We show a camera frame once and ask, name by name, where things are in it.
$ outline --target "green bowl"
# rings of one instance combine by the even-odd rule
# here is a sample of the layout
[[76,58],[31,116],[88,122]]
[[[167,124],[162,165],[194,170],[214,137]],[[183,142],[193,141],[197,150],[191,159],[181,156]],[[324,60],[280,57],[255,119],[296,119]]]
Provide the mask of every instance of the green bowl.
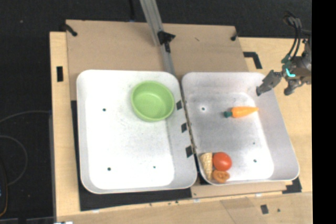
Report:
[[175,100],[172,92],[156,81],[143,81],[131,93],[135,114],[144,121],[164,120],[174,111]]

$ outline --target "red tomato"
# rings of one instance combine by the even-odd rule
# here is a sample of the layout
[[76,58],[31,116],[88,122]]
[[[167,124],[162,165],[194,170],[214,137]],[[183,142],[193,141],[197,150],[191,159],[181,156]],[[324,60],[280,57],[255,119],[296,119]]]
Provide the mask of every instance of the red tomato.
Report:
[[232,160],[225,152],[217,152],[212,158],[215,168],[219,171],[227,171],[232,166]]

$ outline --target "teal light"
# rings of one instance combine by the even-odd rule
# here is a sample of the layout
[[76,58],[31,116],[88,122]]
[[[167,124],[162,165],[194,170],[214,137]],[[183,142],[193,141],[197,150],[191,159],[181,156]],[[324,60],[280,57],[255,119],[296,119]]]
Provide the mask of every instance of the teal light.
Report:
[[288,75],[289,77],[295,77],[295,74],[291,74],[291,73],[289,73],[288,68],[286,68],[286,73],[287,73],[287,75]]

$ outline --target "orange carrot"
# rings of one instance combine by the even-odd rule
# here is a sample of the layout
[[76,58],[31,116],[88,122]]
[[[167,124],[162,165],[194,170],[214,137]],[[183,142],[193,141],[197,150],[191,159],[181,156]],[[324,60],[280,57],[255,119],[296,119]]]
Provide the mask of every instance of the orange carrot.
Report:
[[240,118],[243,116],[247,116],[253,112],[258,111],[259,108],[254,107],[254,106],[236,106],[231,109],[231,111],[225,111],[224,112],[224,117],[234,117],[234,118]]

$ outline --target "tray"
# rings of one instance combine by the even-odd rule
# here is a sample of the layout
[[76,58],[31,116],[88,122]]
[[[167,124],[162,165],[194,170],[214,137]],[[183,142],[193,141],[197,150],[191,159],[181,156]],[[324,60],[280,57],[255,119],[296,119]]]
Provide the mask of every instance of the tray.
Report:
[[[225,184],[293,180],[299,165],[273,90],[257,96],[257,72],[191,72],[182,79],[198,162],[206,152],[226,152],[233,165]],[[234,106],[257,106],[243,118],[225,118]],[[207,180],[202,165],[201,175]]]
[[[145,122],[131,106],[131,90],[153,80],[176,102],[165,120]],[[86,70],[77,78],[80,174],[92,193],[188,188],[197,178],[177,79],[161,71]]]

